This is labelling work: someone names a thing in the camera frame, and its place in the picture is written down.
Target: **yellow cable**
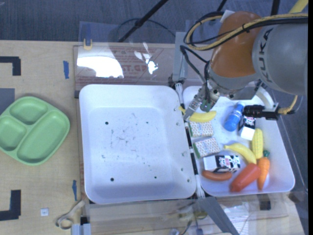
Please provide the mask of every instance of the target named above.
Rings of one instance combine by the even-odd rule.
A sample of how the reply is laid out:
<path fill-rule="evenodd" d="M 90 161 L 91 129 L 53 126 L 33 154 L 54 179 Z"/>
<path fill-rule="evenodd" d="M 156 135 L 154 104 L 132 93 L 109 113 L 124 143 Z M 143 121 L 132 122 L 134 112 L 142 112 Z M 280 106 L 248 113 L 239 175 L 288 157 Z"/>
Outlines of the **yellow cable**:
<path fill-rule="evenodd" d="M 295 95 L 294 98 L 293 98 L 293 101 L 292 101 L 291 105 L 290 105 L 289 107 L 286 107 L 286 108 L 280 108 L 280 109 L 278 110 L 278 113 L 279 113 L 279 114 L 282 114 L 282 115 L 286 115 L 289 111 L 292 110 L 292 108 L 294 107 L 294 105 L 295 105 L 297 99 L 298 99 L 298 96 Z"/>
<path fill-rule="evenodd" d="M 212 49 L 214 47 L 216 47 L 217 45 L 219 45 L 220 43 L 227 41 L 228 39 L 230 39 L 232 36 L 234 36 L 235 34 L 237 34 L 238 32 L 242 31 L 245 28 L 248 28 L 250 26 L 253 26 L 255 24 L 258 24 L 260 22 L 265 22 L 265 21 L 269 21 L 272 19 L 281 19 L 281 18 L 299 18 L 299 17 L 308 17 L 308 14 L 306 13 L 297 13 L 297 14 L 281 14 L 281 15 L 274 15 L 274 16 L 268 16 L 268 17 L 263 17 L 263 18 L 259 18 L 259 19 L 255 19 L 249 23 L 244 24 L 243 26 L 231 31 L 230 33 L 226 34 L 224 37 L 220 38 L 219 40 L 209 44 L 209 45 L 205 45 L 202 47 L 197 47 L 197 46 L 193 46 L 191 44 L 189 44 L 190 41 L 190 36 L 192 35 L 192 33 L 195 31 L 195 29 L 197 27 L 199 27 L 202 23 L 210 21 L 210 20 L 214 20 L 217 18 L 220 18 L 221 16 L 214 16 L 211 18 L 206 18 L 200 22 L 198 22 L 197 24 L 195 24 L 187 33 L 186 35 L 186 43 L 188 45 L 188 47 L 190 49 L 195 49 L 195 50 L 208 50 L 208 49 Z"/>
<path fill-rule="evenodd" d="M 289 13 L 297 13 L 302 11 L 309 3 L 309 0 L 298 0 L 298 2 L 292 7 Z"/>

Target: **toy carrot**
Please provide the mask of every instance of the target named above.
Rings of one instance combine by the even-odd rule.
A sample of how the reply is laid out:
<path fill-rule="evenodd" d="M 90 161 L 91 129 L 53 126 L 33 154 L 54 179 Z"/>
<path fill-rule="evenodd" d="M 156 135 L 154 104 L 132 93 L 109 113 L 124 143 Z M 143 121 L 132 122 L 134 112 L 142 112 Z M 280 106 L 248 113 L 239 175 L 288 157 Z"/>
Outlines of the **toy carrot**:
<path fill-rule="evenodd" d="M 268 159 L 269 151 L 264 150 L 263 151 L 263 157 L 259 159 L 258 166 L 261 169 L 261 175 L 257 180 L 258 183 L 258 189 L 262 190 L 264 186 L 265 179 L 268 175 L 268 170 L 270 166 L 270 161 Z"/>

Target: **toy hot dog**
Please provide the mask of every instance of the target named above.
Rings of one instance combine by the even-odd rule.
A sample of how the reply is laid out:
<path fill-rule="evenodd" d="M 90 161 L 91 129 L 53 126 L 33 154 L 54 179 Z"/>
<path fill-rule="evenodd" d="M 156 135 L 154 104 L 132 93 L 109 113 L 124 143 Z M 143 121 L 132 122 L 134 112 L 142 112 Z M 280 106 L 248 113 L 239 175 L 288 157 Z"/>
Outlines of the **toy hot dog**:
<path fill-rule="evenodd" d="M 202 171 L 202 176 L 207 178 L 207 179 L 211 179 L 211 180 L 215 180 L 215 181 L 226 181 L 228 179 L 230 179 L 232 177 L 232 173 L 230 171 L 228 172 L 212 172 L 209 170 L 203 170 Z"/>

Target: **green divided plate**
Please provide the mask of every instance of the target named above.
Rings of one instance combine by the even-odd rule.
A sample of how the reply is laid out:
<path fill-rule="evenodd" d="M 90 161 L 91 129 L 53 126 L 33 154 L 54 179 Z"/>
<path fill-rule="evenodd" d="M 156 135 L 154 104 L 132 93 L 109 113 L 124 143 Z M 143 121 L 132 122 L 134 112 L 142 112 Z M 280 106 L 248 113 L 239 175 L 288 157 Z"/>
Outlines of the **green divided plate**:
<path fill-rule="evenodd" d="M 67 116 L 33 97 L 17 99 L 0 115 L 0 150 L 26 165 L 40 165 L 60 147 L 69 132 Z"/>

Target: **toy banana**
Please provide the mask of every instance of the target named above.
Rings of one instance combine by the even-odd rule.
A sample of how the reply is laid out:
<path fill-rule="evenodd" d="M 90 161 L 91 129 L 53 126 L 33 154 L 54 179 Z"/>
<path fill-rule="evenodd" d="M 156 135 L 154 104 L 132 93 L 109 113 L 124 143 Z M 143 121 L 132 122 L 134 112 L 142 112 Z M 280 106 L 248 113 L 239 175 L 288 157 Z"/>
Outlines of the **toy banana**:
<path fill-rule="evenodd" d="M 180 106 L 179 109 L 182 111 L 183 114 L 185 114 L 186 110 L 184 108 L 182 108 Z M 216 111 L 209 111 L 206 113 L 194 112 L 190 116 L 189 121 L 198 122 L 198 123 L 205 123 L 205 122 L 211 121 L 213 118 L 215 118 L 215 116 L 216 116 Z"/>
<path fill-rule="evenodd" d="M 236 151 L 239 154 L 241 154 L 247 160 L 248 163 L 256 164 L 255 155 L 248 147 L 246 147 L 242 143 L 233 143 L 231 145 L 224 145 L 224 149 L 231 149 L 233 151 Z"/>

